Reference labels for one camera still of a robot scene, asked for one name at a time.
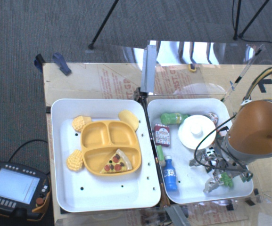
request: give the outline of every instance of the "toy pizza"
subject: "toy pizza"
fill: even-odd
[[[132,164],[123,151],[118,149],[106,162],[100,173],[119,173],[132,170]]]

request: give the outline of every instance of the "gray carpet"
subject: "gray carpet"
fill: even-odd
[[[67,62],[112,62],[89,53],[88,45],[115,0],[0,0],[0,161],[31,139],[47,140],[42,73],[34,66],[39,53],[52,62],[55,52]],[[241,32],[265,0],[242,0]],[[119,0],[96,40],[145,48],[148,40],[223,43],[263,42],[272,63],[272,0],[243,36],[233,39],[238,0]],[[11,161],[49,171],[44,142],[22,147]],[[27,225],[0,217],[0,226]],[[52,206],[41,222],[51,226]]]

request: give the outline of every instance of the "tripod leg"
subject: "tripod leg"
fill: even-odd
[[[241,5],[241,0],[239,0],[238,11],[237,11],[237,14],[236,14],[236,23],[235,23],[234,36],[233,36],[234,40],[238,39],[240,5]]]
[[[104,25],[107,23],[107,20],[108,20],[108,18],[111,16],[111,14],[112,14],[112,12],[113,12],[115,6],[117,5],[118,1],[119,1],[119,0],[115,0],[115,1],[114,1],[114,3],[113,3],[113,5],[112,5],[111,9],[109,10],[107,16],[106,16],[105,19],[103,20],[102,25],[100,26],[100,28],[98,29],[98,31],[97,31],[97,33],[96,33],[94,39],[92,40],[92,43],[88,45],[88,48],[89,48],[89,49],[94,49],[94,43],[96,42],[96,39],[98,38],[99,34],[101,33],[101,31],[102,31]]]
[[[245,27],[243,32],[239,34],[239,38],[242,38],[244,36],[244,33],[247,31],[247,29],[250,27],[250,25],[253,23],[253,21],[256,19],[256,17],[259,15],[259,13],[263,10],[263,8],[266,6],[269,0],[266,0],[264,4],[260,7],[260,9],[257,11],[257,13],[254,15],[254,17],[251,19],[251,21],[248,23],[248,25]]]

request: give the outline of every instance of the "orange plate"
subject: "orange plate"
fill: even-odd
[[[132,170],[100,173],[117,149],[122,150],[132,164]],[[141,165],[141,150],[132,127],[115,120],[93,121],[81,131],[81,150],[85,167],[98,176],[118,176],[132,173]]]

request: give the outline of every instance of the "white tray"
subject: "white tray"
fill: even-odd
[[[140,120],[136,131],[142,163],[133,173],[99,177],[85,167],[78,172],[66,166],[67,157],[81,149],[80,132],[72,127],[76,116],[93,121],[119,120],[118,113],[130,110]],[[51,107],[57,201],[68,212],[120,210],[155,206],[161,197],[155,159],[142,106],[133,100],[60,99]]]
[[[156,123],[160,124],[162,113],[180,112],[182,114],[205,114],[214,112],[218,115],[220,125],[229,119],[229,113],[223,102],[214,98],[206,99],[155,99],[148,104],[148,116],[152,130]],[[231,127],[231,121],[224,126]],[[209,193],[204,193],[206,181],[212,177],[206,173],[203,166],[189,166],[189,161],[194,158],[194,150],[183,146],[178,138],[179,125],[170,125],[169,147],[162,147],[163,154],[173,157],[173,166],[176,169],[178,190],[166,192],[168,197],[175,203],[185,204],[192,202],[205,202],[248,196],[253,191],[253,181],[243,183],[239,176],[233,178],[233,188],[219,186]]]

